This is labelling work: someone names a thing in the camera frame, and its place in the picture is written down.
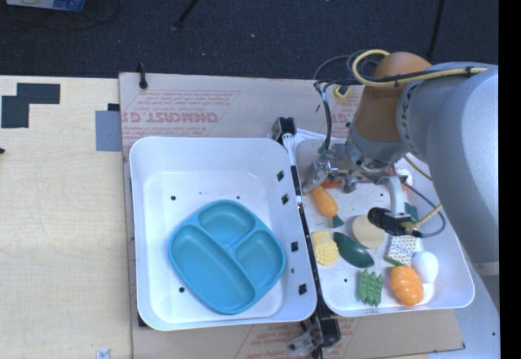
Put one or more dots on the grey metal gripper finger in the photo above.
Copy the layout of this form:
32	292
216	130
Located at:
351	184
314	177

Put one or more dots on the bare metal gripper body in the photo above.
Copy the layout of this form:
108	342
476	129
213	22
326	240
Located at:
354	170

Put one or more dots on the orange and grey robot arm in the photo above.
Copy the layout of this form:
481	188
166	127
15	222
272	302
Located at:
452	137

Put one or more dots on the red orange toy food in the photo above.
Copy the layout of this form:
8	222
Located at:
331	183

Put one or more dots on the thin black and white rod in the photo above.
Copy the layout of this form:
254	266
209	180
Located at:
296	182

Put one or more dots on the orange carrot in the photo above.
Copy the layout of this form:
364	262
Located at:
325	202

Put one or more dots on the white printed paper sheet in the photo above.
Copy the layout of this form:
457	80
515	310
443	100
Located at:
309	134

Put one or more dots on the beige round biscuit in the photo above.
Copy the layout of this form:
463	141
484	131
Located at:
366	236

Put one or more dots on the dark teal toy piece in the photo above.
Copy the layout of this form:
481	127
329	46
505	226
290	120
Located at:
412	211

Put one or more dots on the dark green cucumber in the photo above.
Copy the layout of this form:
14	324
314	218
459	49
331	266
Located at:
353	251

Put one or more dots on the yellow corn cob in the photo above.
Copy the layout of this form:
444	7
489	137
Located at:
325	248

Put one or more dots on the white patterned packet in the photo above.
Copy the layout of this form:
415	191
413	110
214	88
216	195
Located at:
401	248

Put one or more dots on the green pea pod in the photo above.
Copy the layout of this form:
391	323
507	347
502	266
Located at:
370	288

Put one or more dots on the white egg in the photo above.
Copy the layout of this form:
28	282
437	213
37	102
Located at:
425	266

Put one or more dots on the orange croissant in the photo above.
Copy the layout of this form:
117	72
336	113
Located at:
406	285

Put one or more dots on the blue divided plate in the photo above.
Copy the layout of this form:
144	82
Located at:
215	263

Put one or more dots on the white rounded toy piece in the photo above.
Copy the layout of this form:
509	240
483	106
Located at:
427	293

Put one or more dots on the brown cardboard board red print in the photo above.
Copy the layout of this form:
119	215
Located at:
195	113

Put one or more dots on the white plastic tray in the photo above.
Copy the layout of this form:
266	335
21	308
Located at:
163	162
447	292

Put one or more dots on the black cylinder on white bracket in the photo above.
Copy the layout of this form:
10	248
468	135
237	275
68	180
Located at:
391	220

